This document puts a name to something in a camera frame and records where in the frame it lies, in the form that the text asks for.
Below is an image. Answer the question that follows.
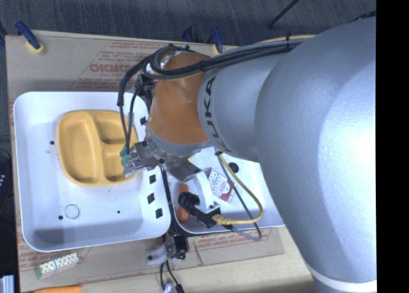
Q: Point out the black cylinder on white bracket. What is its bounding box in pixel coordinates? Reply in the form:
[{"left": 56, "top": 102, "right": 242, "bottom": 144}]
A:
[{"left": 177, "top": 169, "right": 222, "bottom": 230}]

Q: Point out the orange sausage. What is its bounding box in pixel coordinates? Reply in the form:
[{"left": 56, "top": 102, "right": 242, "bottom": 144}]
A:
[{"left": 177, "top": 183, "right": 190, "bottom": 224}]

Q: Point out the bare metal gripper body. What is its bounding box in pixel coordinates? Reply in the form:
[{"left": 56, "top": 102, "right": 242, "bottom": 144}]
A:
[{"left": 122, "top": 140, "right": 166, "bottom": 178}]

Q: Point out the black block with wires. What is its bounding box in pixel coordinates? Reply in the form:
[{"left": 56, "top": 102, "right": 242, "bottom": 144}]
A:
[
  {"left": 134, "top": 73, "right": 155, "bottom": 95},
  {"left": 164, "top": 234, "right": 190, "bottom": 259}
]

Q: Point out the thin black rod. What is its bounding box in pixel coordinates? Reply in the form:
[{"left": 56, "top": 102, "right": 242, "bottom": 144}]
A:
[{"left": 160, "top": 164, "right": 176, "bottom": 238}]

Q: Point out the white plastic tray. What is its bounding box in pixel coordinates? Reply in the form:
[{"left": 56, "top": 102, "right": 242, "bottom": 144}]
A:
[
  {"left": 13, "top": 90, "right": 172, "bottom": 253},
  {"left": 167, "top": 144, "right": 286, "bottom": 235}
]

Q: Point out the red and white carton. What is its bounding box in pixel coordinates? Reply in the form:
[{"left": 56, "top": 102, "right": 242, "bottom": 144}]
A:
[{"left": 206, "top": 167, "right": 238, "bottom": 203}]

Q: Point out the brown cardboard board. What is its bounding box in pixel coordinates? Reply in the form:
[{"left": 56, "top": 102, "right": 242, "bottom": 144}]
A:
[{"left": 4, "top": 29, "right": 316, "bottom": 293}]

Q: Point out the yellow divided plate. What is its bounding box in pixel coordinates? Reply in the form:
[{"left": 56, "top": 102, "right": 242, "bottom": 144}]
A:
[{"left": 56, "top": 109, "right": 142, "bottom": 187}]

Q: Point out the green and white patterned carton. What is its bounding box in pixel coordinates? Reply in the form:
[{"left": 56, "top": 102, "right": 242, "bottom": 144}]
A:
[{"left": 35, "top": 251, "right": 80, "bottom": 280}]

